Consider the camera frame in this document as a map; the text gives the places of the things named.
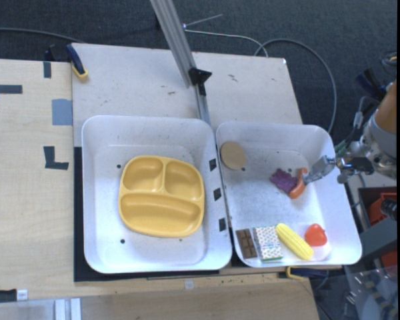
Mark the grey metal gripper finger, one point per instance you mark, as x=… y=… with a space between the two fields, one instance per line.
x=322 y=167

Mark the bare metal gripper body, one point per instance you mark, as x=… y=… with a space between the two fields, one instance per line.
x=380 y=162

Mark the orange sausage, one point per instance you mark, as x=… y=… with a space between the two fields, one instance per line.
x=296 y=190

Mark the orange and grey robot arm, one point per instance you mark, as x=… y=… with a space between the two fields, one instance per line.
x=385 y=128

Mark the purple grapes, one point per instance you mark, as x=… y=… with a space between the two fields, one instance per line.
x=282 y=180

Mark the red tomato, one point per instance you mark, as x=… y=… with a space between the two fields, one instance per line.
x=315 y=235

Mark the white plastic tray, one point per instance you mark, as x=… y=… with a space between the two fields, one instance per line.
x=103 y=245
x=260 y=205

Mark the yellow corn cob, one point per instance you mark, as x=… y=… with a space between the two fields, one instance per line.
x=294 y=241

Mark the round brown biscuit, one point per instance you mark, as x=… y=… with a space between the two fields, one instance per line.
x=232 y=155

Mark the white orange printed carton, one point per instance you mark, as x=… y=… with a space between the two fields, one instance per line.
x=268 y=243

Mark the brown chocolate bar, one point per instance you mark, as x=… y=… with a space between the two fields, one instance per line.
x=246 y=243

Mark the yellow divided plate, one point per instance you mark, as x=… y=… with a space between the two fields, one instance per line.
x=160 y=212

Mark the pale flat board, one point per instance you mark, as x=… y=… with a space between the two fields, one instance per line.
x=136 y=78

